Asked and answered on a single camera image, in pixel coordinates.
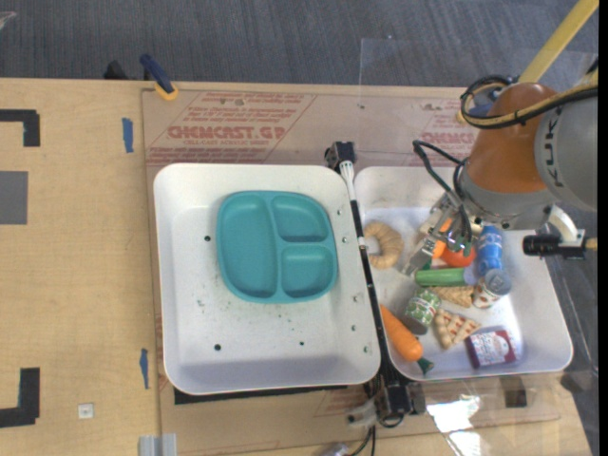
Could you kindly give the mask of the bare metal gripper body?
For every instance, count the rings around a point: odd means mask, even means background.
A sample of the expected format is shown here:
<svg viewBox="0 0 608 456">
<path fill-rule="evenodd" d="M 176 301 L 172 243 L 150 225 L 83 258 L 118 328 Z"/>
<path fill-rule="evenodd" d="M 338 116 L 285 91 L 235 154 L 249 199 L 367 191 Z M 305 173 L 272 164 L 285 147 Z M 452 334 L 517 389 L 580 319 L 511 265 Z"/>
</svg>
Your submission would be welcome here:
<svg viewBox="0 0 608 456">
<path fill-rule="evenodd" d="M 470 251 L 473 230 L 463 202 L 455 192 L 445 192 L 429 211 L 431 218 L 441 219 L 442 241 L 450 251 Z"/>
</svg>

